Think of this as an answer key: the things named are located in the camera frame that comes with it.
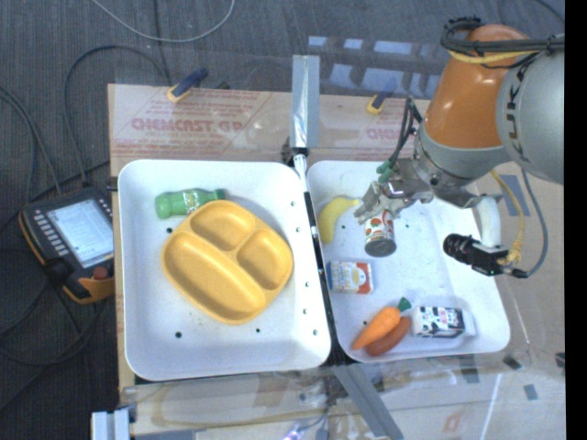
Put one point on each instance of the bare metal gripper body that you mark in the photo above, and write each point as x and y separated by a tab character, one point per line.
410	183

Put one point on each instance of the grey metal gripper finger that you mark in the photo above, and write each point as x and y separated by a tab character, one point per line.
369	206
396	208

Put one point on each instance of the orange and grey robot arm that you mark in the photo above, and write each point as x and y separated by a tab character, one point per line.
463	103

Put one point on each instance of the small red and white can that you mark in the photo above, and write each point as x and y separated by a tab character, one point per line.
379	238

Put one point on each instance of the yellow banana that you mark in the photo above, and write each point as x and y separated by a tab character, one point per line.
328	220

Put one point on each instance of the white plastic tray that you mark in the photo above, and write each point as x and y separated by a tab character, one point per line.
151	291
426	273

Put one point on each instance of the white and orange carton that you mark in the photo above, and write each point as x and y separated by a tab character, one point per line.
351	277

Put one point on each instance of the orange carrot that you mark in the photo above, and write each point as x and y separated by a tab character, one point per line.
378	326

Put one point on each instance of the black and white milk carton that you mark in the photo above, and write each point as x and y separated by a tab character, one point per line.
440	321

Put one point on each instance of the brown sausage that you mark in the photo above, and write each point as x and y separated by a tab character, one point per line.
392	339

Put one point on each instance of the yellow divided plate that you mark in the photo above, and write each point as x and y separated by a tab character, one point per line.
220	264

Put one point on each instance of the green plastic bottle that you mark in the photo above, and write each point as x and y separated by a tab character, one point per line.
183	202

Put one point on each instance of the brown cardboard board red print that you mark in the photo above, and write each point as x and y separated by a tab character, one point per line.
183	126

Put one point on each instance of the black cylinder on white bracket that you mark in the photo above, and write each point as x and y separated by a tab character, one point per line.
474	254

